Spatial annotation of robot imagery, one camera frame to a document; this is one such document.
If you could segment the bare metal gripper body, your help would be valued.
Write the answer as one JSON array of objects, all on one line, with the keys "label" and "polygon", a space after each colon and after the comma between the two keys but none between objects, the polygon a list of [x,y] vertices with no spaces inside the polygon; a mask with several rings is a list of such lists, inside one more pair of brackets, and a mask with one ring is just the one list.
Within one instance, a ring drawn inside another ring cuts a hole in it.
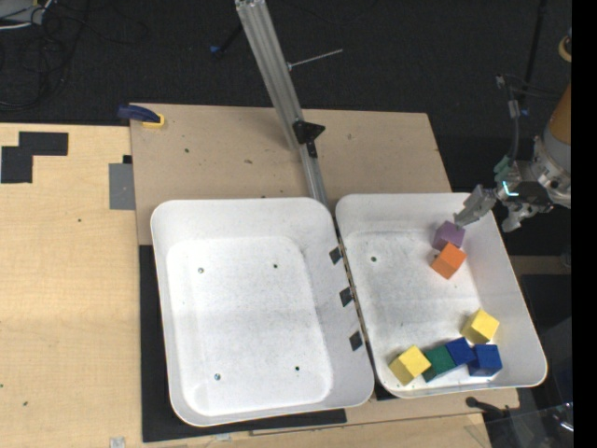
[{"label": "bare metal gripper body", "polygon": [[494,166],[497,199],[515,211],[549,212],[554,206],[571,208],[571,176],[550,160],[502,159]]}]

